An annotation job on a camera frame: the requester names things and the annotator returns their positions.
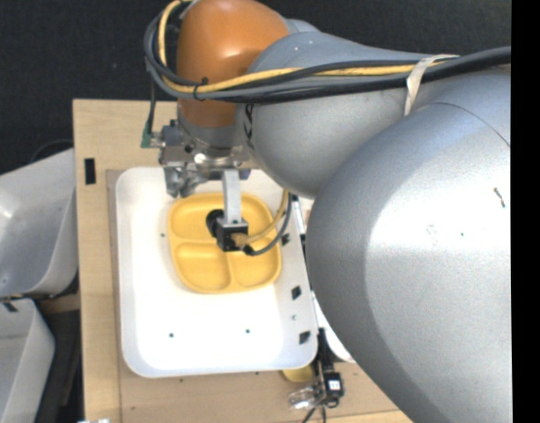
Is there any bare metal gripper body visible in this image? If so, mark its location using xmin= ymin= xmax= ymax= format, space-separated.
xmin=158 ymin=122 xmax=253 ymax=181

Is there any white plastic tray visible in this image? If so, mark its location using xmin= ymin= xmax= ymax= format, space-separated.
xmin=115 ymin=166 xmax=320 ymax=379

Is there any yellow divided plate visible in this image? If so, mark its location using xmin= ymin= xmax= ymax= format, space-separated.
xmin=166 ymin=191 xmax=284 ymax=295

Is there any yellow rounded object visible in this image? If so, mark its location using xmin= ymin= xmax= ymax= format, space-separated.
xmin=281 ymin=365 xmax=317 ymax=384

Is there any black cylinder on white bracket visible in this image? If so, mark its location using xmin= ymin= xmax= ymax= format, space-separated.
xmin=205 ymin=168 xmax=250 ymax=254

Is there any pale wood board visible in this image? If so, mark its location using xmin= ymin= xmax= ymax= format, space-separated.
xmin=71 ymin=99 xmax=414 ymax=423

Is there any black block with thin wires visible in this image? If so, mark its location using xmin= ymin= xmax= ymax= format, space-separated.
xmin=318 ymin=359 xmax=346 ymax=408

